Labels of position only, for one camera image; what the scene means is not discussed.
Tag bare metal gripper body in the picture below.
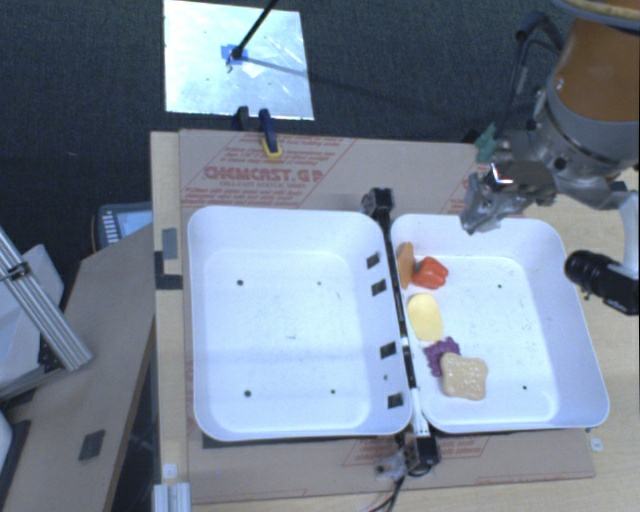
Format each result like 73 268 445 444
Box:
487 115 632 211

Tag thin black and white rod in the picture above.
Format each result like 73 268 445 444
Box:
379 212 432 441

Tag black cylinder on white bracket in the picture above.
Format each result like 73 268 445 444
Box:
563 192 640 316

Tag brown cardboard board red print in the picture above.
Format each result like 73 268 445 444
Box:
177 128 597 505

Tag orange bell pepper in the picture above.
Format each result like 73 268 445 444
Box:
410 256 450 290

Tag tan waffle biscuit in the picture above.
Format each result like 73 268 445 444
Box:
438 351 489 402

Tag purple grapes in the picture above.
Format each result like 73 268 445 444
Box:
423 336 461 379

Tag white plastic tray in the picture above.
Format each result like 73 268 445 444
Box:
186 204 414 443
389 213 611 435

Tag yellow potato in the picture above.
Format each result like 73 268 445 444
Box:
405 292 445 343

